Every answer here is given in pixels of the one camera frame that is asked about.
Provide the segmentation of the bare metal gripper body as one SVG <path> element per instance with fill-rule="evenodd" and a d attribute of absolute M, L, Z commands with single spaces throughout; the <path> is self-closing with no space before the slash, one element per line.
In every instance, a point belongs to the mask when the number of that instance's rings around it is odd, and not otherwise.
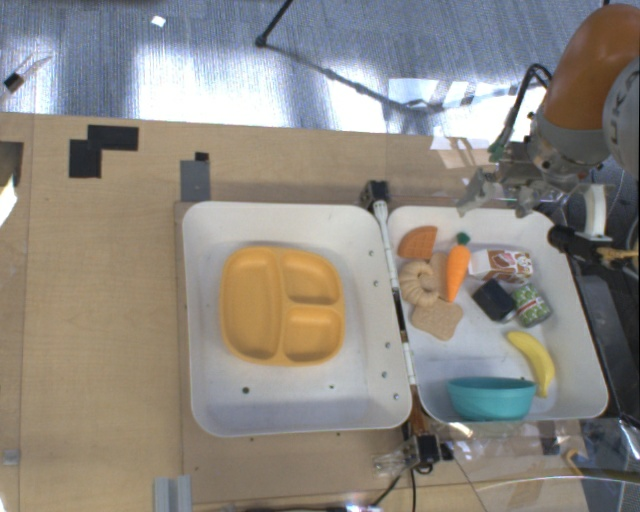
<path fill-rule="evenodd" d="M 584 165 L 536 141 L 496 146 L 491 161 L 497 164 L 496 181 L 505 188 L 570 193 L 585 175 Z"/>

